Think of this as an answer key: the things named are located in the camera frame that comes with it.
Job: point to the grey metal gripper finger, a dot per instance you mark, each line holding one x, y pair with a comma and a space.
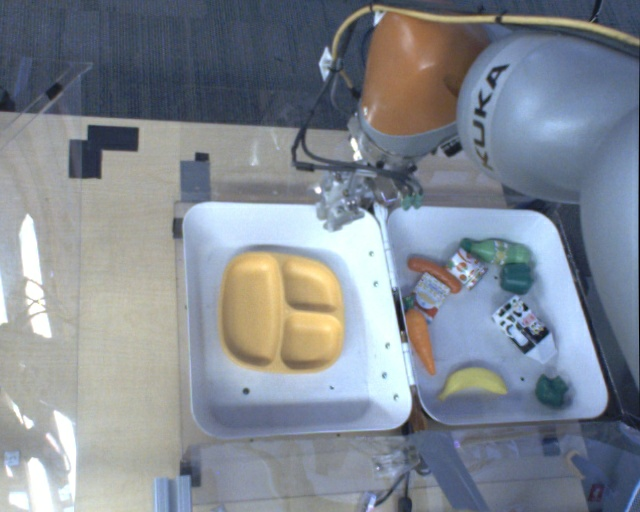
324, 207
347, 216

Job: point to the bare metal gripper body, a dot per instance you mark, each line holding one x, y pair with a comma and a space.
380, 180

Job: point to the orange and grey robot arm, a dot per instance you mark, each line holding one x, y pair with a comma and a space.
540, 110

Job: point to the orange toy sausage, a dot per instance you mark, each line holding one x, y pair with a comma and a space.
434, 270

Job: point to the white and yellow packet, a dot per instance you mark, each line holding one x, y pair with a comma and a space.
431, 296

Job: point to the white can with orange print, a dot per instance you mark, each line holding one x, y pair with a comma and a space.
467, 269

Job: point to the yellow divided plate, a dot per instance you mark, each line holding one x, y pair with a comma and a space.
250, 310

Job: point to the green plastic bottle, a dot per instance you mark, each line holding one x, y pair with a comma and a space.
500, 251

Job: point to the orange toy carrot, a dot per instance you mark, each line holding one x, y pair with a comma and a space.
421, 340

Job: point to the white plastic tray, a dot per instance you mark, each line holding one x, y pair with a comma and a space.
480, 340
300, 405

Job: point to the black and white carton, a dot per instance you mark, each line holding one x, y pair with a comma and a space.
522, 327

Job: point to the yellow banana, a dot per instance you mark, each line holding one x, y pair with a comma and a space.
475, 382

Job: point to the green broccoli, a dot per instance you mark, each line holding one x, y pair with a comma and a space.
551, 391

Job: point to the black cylinder on white bracket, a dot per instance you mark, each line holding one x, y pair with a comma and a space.
451, 147

